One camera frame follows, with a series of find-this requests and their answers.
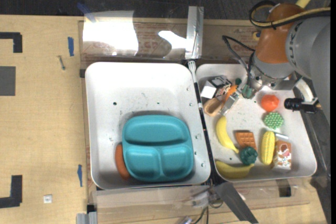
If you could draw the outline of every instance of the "brown sausage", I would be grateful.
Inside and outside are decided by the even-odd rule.
[[[115,149],[115,164],[117,166],[117,170],[122,177],[122,179],[127,180],[131,177],[130,173],[127,171],[124,156],[122,153],[122,145],[119,144]]]

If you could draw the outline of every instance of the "yellow corn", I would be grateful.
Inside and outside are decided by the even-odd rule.
[[[261,155],[260,159],[262,163],[269,165],[272,162],[273,154],[274,154],[274,147],[275,147],[275,135],[272,131],[267,131],[262,136],[261,141]]]

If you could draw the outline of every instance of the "green toy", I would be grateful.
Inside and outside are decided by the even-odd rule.
[[[264,118],[264,123],[266,126],[276,129],[282,126],[284,119],[278,112],[270,112]]]
[[[257,151],[251,146],[243,148],[240,151],[239,155],[240,155],[240,159],[242,163],[245,165],[250,165],[250,164],[255,163],[258,157]]]

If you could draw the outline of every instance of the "red tomato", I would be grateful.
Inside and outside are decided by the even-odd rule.
[[[273,94],[265,94],[261,99],[261,107],[267,112],[271,112],[279,105],[280,100]]]

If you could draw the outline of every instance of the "dark green vegetable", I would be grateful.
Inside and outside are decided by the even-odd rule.
[[[258,157],[257,151],[251,146],[243,148],[240,151],[239,155],[240,155],[241,161],[245,165],[250,165],[252,163],[255,163]]]

